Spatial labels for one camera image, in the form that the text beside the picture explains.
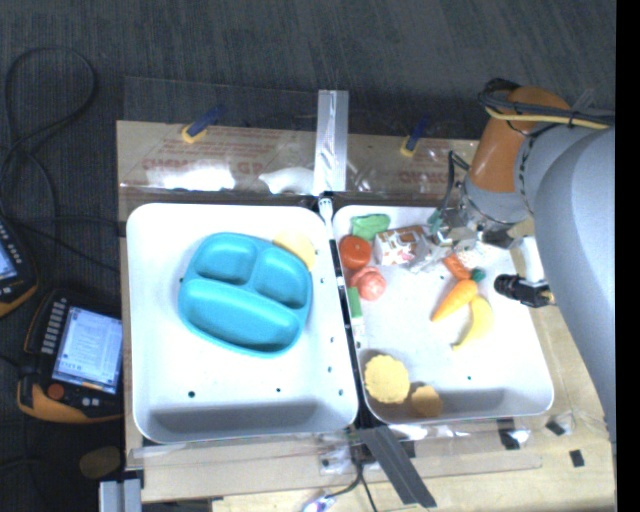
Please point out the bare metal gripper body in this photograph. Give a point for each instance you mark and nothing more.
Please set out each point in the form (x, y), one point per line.
(462, 222)

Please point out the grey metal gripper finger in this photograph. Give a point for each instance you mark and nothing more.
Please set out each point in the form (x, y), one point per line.
(431, 257)
(464, 242)

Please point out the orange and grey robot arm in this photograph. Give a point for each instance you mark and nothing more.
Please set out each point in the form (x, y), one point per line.
(575, 210)

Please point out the white red-dotted toy food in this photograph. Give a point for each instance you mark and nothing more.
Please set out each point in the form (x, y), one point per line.
(472, 257)

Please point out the white and orange carton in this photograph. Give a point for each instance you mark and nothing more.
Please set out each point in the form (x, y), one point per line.
(397, 245)

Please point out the orange carrot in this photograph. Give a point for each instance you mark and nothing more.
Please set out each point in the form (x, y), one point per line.
(457, 297)

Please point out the green toy vegetable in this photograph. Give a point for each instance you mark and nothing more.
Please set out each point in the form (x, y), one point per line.
(370, 225)

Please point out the orange toy tomato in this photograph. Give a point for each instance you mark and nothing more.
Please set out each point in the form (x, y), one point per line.
(355, 252)

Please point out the yellow banana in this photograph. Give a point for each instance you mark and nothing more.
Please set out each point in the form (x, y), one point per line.
(481, 317)

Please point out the white plastic tray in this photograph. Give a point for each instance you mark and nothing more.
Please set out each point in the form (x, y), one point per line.
(225, 395)
(425, 360)

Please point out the large yellow round biscuit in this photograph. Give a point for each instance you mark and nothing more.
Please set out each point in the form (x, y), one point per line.
(386, 379)

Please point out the yellow biscuit slice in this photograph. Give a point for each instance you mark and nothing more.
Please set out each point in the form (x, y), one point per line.
(300, 245)

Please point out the small orange round biscuit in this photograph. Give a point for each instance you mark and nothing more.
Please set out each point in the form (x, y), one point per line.
(426, 401)

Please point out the blue divided plate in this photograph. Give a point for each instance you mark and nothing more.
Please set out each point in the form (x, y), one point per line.
(240, 305)

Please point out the brown cardboard board red print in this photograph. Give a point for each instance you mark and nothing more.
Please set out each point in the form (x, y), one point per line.
(225, 150)

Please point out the brown oval object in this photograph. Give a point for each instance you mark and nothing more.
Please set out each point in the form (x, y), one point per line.
(100, 462)

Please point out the black cylinder on white bracket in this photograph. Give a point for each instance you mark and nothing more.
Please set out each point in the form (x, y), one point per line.
(520, 288)

